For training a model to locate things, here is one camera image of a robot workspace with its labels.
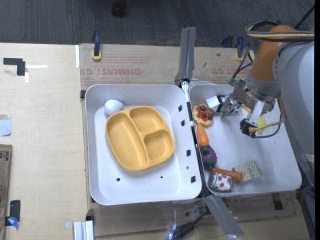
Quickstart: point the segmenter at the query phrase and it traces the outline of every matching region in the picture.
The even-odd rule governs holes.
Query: black fabric
[[[92,43],[179,46],[181,28],[196,27],[197,47],[219,47],[223,39],[244,37],[252,48],[259,40],[245,26],[280,20],[296,26],[315,0],[126,0],[126,15],[114,17],[118,0],[0,0],[0,42]],[[300,30],[309,30],[314,11]]]

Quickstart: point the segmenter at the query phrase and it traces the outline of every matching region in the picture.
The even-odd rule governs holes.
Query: yellow plate
[[[150,106],[136,106],[112,114],[105,123],[105,133],[119,164],[132,171],[164,162],[175,149],[166,121]]]

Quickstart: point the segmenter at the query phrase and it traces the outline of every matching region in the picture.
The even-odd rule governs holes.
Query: toy carrot
[[[220,173],[226,176],[230,176],[232,179],[237,180],[237,181],[241,181],[243,179],[243,175],[241,172],[235,172],[235,171],[231,171],[231,170],[224,170],[224,169],[220,169],[217,167],[213,167],[211,169],[211,172],[216,172],[216,173]]]
[[[202,126],[202,124],[198,123],[196,126],[196,138],[198,140],[198,144],[200,149],[202,150],[203,146],[209,145],[209,138],[208,135]]]

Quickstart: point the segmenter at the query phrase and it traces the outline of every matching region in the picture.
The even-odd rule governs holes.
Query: table
[[[80,69],[75,45],[0,43],[3,58],[21,58],[29,83],[16,67],[0,63],[0,114],[12,117],[13,146],[8,201],[20,200],[19,227],[6,227],[6,239],[70,240],[72,222],[88,211]],[[240,221],[248,239],[307,239],[296,200],[294,215]],[[163,239],[164,232],[101,236],[98,239]],[[185,239],[226,239],[218,225],[202,225]]]

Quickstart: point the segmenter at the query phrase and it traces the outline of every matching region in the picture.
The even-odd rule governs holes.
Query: white ball
[[[109,99],[104,104],[104,112],[109,116],[123,109],[124,109],[124,104],[117,99]]]

